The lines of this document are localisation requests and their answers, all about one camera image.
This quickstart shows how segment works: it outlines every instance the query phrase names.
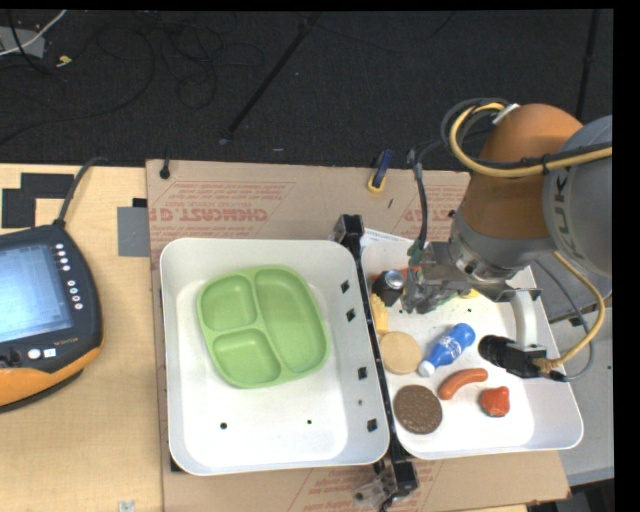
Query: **white cable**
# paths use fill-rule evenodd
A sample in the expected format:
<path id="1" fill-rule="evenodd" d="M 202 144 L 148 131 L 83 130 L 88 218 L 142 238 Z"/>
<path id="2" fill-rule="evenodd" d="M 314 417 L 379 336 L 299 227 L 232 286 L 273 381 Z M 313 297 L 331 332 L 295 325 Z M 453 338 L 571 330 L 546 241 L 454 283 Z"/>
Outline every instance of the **white cable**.
<path id="1" fill-rule="evenodd" d="M 51 27 L 53 27 L 53 25 L 55 25 L 56 23 L 58 23 L 58 21 L 60 20 L 60 18 L 62 18 L 65 14 L 67 14 L 67 10 L 68 9 L 62 9 L 58 15 L 53 18 L 49 23 L 47 23 L 44 28 L 38 32 L 35 36 L 33 36 L 31 38 L 31 40 L 27 41 L 26 43 L 20 43 L 20 46 L 22 46 L 22 48 L 26 48 L 27 46 L 33 44 L 34 42 L 36 42 L 40 37 L 42 37 L 44 35 L 44 33 L 49 30 Z M 20 48 L 18 46 L 16 46 L 15 48 L 9 48 L 8 50 L 4 50 L 2 52 L 0 52 L 0 57 L 4 56 L 4 55 L 9 55 L 10 53 L 16 52 L 16 51 L 20 51 Z"/>

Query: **black carpet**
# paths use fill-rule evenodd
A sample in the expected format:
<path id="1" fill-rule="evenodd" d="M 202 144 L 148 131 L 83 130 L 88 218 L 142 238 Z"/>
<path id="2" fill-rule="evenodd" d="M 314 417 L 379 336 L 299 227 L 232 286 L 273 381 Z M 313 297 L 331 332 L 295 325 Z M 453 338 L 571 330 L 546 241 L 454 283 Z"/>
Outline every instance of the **black carpet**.
<path id="1" fill-rule="evenodd" d="M 59 12 L 2 10 L 0 27 L 37 31 Z M 311 12 L 69 10 L 42 58 L 0 56 L 0 162 L 362 167 L 389 148 L 406 167 L 475 97 L 588 122 L 613 106 L 613 9 L 595 12 L 592 49 L 591 9 L 323 12 L 223 144 Z M 459 165 L 441 152 L 425 167 Z"/>

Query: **white bottle cap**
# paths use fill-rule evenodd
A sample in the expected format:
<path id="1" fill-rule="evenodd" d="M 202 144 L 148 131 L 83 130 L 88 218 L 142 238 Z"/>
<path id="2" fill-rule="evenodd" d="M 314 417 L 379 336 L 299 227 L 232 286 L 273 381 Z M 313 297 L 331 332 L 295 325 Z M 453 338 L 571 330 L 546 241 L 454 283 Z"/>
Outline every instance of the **white bottle cap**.
<path id="1" fill-rule="evenodd" d="M 436 371 L 436 367 L 433 366 L 429 361 L 422 361 L 420 366 L 418 366 L 418 373 L 423 377 L 431 377 L 433 372 Z"/>

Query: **button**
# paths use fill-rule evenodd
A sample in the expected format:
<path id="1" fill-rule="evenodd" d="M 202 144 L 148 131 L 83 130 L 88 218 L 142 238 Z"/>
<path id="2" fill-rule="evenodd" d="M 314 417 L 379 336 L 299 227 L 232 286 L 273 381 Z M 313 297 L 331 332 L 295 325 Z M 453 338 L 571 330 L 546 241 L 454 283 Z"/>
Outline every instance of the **button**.
<path id="1" fill-rule="evenodd" d="M 29 359 L 40 359 L 41 356 L 42 350 L 40 350 L 39 348 L 31 348 L 29 349 L 29 352 L 27 352 L 27 357 Z"/>

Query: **green divided plate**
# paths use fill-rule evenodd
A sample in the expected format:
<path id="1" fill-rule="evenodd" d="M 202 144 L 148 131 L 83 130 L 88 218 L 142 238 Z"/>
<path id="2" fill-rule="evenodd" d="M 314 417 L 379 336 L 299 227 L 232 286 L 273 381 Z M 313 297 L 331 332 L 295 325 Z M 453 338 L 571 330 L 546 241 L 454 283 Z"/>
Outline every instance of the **green divided plate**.
<path id="1" fill-rule="evenodd" d="M 329 336 L 309 285 L 288 267 L 265 265 L 207 281 L 197 300 L 209 354 L 241 388 L 298 379 L 329 355 Z"/>

